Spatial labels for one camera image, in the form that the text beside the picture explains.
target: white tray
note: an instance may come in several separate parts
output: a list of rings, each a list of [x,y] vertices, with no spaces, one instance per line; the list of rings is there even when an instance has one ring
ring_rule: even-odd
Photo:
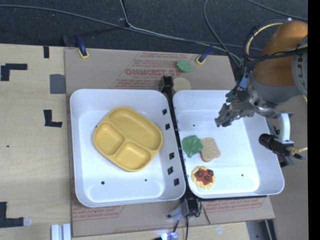
[[[112,109],[131,107],[163,134],[163,145],[142,170],[128,172],[95,148],[96,125]],[[80,89],[70,98],[75,193],[88,207],[179,199],[186,182],[167,98],[156,90]]]
[[[264,117],[255,114],[217,127],[215,118],[226,102],[226,90],[181,90],[173,96],[180,142],[184,137],[211,137],[221,151],[218,158],[204,162],[200,154],[191,158],[183,151],[190,190],[203,199],[275,195],[284,188],[277,155],[259,144],[259,136],[269,133]],[[211,189],[201,189],[191,180],[196,166],[214,171]]]

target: cardboard box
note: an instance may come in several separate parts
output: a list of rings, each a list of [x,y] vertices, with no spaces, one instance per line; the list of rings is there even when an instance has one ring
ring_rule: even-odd
[[[71,180],[72,234],[74,237],[121,232],[171,229],[176,221],[166,212],[179,200],[90,208],[75,195],[70,96],[79,89],[157,89],[162,76],[182,77],[193,90],[231,90],[235,86],[226,56],[207,57],[196,65],[198,54],[88,49],[90,57],[82,59],[76,48],[64,50],[68,143]],[[177,69],[178,60],[192,66],[188,73]],[[219,199],[202,202],[199,217],[190,226],[273,219],[269,197]]]

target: dark background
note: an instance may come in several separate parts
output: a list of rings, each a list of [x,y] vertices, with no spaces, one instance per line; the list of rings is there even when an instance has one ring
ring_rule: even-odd
[[[250,30],[268,20],[308,19],[308,0],[123,0],[128,22],[140,29],[188,40],[214,43],[239,58]],[[0,0],[1,5],[19,5],[61,10],[77,16],[43,9],[0,7],[0,43],[41,46],[75,46],[75,34],[87,48],[201,54],[207,46],[133,32],[125,27],[120,0]],[[259,34],[252,47],[262,50],[270,28]],[[215,49],[211,54],[226,55]],[[234,72],[237,65],[231,61]]]

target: beige round object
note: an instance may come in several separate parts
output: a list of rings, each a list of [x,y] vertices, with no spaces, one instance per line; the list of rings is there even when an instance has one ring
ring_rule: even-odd
[[[201,169],[203,171],[206,172],[206,174],[208,174],[208,170],[210,170],[209,168],[205,167],[205,166],[196,166],[193,170],[192,170],[192,173],[191,173],[191,179],[192,179],[192,182],[194,184],[196,184],[199,188],[201,189],[204,189],[204,190],[209,190],[211,189],[211,187],[213,186],[213,184],[215,183],[216,181],[216,175],[214,174],[214,171],[213,170],[210,170],[212,171],[213,175],[211,176],[212,177],[212,182],[208,183],[208,184],[204,184],[202,182],[202,180],[197,180],[195,174],[196,172]]]
[[[221,152],[216,144],[216,141],[211,138],[201,138],[200,139],[203,149],[200,151],[200,155],[203,161],[210,162],[214,158],[218,158]]]
[[[184,77],[176,77],[173,79],[172,89],[175,92],[180,91],[180,90],[191,90],[191,84]]]

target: yellow plate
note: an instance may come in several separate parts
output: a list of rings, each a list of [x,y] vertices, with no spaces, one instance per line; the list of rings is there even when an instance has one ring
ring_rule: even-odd
[[[163,144],[161,130],[134,109],[119,106],[97,125],[93,143],[99,152],[120,168],[136,172],[155,157]]]

